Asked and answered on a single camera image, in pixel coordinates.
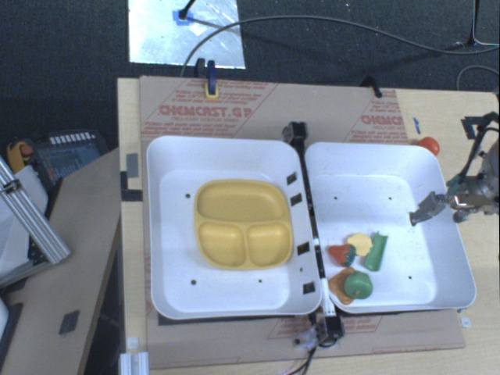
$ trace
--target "brown desk surface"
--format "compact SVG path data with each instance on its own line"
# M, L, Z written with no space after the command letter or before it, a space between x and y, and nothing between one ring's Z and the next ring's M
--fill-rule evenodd
M118 83L120 122L120 169L127 168L126 156L141 153L139 80L121 79ZM464 116L483 116L498 111L493 94L455 91L397 90L398 102L410 141L433 136L441 145L438 160L444 178L450 179L465 164L471 141L467 141L460 123ZM417 117L425 134L418 135L413 123ZM485 139L484 147L491 145ZM141 188L141 178L129 179L129 188ZM122 204L123 276L125 288L125 337L136 337L139 347L128 352L146 350L145 282L142 204ZM357 374L429 374L429 373L496 373L500 368L500 301L498 287L498 217L471 216L459 225L473 275L477 299L460 316L467 317L471 328L463 329L464 349L434 352L411 352L365 355L332 359L314 359L308 373ZM152 370L151 374L221 374L286 373L300 362L260 362L224 366L205 366Z

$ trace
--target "white tray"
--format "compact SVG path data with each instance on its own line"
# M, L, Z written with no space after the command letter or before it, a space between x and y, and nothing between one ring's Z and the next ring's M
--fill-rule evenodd
M321 291L300 161L280 141L165 136L147 151L152 300L169 318L295 315L314 311ZM288 184L295 173L297 180ZM262 180L287 197L294 250L269 270L222 270L198 250L197 190L211 180ZM302 194L291 206L290 198ZM309 251L297 247L309 243ZM304 285L313 284L313 291Z
M452 210L412 227L409 213L431 191L446 187L436 158L425 148L401 145L316 143L306 165L328 278L343 268L327 247L349 236L388 236L382 267L371 272L356 257L352 265L370 275L367 299L335 305L348 313L464 308L476 296L470 266Z

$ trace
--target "toy tomato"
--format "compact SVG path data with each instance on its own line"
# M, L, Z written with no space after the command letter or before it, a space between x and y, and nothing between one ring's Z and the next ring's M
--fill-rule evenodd
M432 154L439 154L439 143L433 137L425 137L416 143L417 146L424 147L429 150Z
M328 253L341 266L350 266L356 255L356 247L353 245L330 246Z

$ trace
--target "yellow and black device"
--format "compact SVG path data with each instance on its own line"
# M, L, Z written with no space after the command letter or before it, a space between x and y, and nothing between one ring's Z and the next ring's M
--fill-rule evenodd
M25 138L7 147L7 159L14 173L31 165L45 190L108 151L103 136L96 130L51 132L36 141Z

